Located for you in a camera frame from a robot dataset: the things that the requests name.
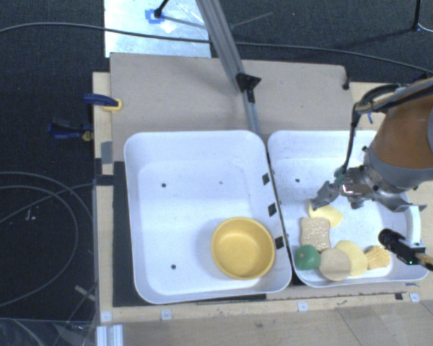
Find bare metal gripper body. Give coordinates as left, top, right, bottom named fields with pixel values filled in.
left=334, top=164, right=393, bottom=204

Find pale yellow toy chip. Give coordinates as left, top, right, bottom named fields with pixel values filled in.
left=308, top=203, right=345, bottom=229
left=334, top=239, right=369, bottom=278

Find tan square toy bread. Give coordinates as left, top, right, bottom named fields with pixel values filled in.
left=299, top=216, right=332, bottom=252

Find white plastic tray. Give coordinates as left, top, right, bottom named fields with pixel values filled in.
left=123, top=130, right=294, bottom=306
left=266, top=130, right=430, bottom=289

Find yellow ridged toy chip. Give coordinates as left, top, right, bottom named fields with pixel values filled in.
left=363, top=245, right=393, bottom=271

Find green round toy vegetable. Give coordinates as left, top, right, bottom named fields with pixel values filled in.
left=294, top=244, right=323, bottom=271

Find tan round toy biscuit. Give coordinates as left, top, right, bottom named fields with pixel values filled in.
left=318, top=247, right=352, bottom=283

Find yellow bowl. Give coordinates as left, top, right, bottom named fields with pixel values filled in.
left=210, top=216, right=276, bottom=281

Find brown cardboard board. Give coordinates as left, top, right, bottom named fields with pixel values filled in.
left=109, top=52, right=431, bottom=308

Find black cylinder on white bracket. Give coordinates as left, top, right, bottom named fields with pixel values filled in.
left=377, top=203, right=428, bottom=266

